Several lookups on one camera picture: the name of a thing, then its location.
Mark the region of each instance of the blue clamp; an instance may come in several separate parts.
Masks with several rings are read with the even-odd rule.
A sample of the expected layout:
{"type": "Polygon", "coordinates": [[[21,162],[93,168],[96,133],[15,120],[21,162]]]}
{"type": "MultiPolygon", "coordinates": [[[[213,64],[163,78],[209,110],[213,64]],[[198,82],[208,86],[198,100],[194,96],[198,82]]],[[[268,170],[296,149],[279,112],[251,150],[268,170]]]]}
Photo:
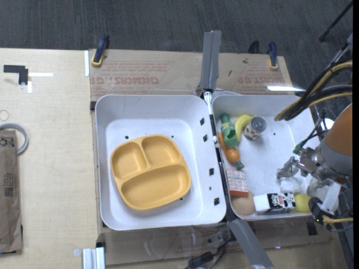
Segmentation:
{"type": "Polygon", "coordinates": [[[276,71],[278,69],[278,61],[277,61],[277,46],[275,45],[275,42],[270,42],[268,45],[268,52],[269,59],[268,59],[268,66],[269,69],[272,71],[276,71]]]}
{"type": "Polygon", "coordinates": [[[91,65],[94,67],[100,67],[103,59],[103,50],[108,48],[109,36],[103,35],[100,38],[99,45],[97,47],[96,53],[93,54],[91,58],[91,65]]]}

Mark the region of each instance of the pink box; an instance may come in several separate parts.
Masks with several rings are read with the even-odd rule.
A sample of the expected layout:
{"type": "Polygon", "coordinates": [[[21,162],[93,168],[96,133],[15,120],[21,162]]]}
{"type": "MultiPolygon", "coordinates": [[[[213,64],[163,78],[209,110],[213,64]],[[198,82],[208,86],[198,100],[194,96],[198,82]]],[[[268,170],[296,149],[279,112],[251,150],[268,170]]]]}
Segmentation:
{"type": "Polygon", "coordinates": [[[246,174],[243,170],[226,169],[225,175],[230,195],[239,197],[248,196],[246,174]]]}

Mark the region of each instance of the carrot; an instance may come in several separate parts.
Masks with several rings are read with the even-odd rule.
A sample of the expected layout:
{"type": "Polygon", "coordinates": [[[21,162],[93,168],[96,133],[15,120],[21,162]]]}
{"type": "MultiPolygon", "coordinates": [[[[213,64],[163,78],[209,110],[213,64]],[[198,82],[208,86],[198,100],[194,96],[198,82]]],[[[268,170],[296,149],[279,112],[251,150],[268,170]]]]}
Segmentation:
{"type": "Polygon", "coordinates": [[[219,143],[224,151],[224,154],[229,162],[235,164],[237,161],[240,160],[240,153],[235,147],[227,147],[224,144],[223,135],[220,132],[217,132],[219,143]]]}

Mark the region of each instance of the cardboard box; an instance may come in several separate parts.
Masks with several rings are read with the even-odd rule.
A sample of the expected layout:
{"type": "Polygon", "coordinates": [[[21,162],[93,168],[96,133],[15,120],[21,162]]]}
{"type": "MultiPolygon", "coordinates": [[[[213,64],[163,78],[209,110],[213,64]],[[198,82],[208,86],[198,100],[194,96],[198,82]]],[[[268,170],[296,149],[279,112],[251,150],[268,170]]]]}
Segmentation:
{"type": "Polygon", "coordinates": [[[296,208],[293,193],[268,193],[254,197],[257,214],[284,213],[296,208]]]}
{"type": "Polygon", "coordinates": [[[239,197],[248,196],[246,174],[243,170],[226,169],[225,175],[230,195],[239,197]]]}

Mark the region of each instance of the tin can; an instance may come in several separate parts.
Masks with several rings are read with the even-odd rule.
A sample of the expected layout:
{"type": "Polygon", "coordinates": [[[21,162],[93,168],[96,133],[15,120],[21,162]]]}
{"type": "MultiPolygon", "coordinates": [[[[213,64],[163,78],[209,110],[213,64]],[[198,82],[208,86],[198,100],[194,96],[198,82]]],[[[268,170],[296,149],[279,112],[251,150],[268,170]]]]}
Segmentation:
{"type": "Polygon", "coordinates": [[[267,128],[267,122],[261,117],[253,117],[246,125],[243,134],[251,141],[256,140],[261,132],[267,128]]]}

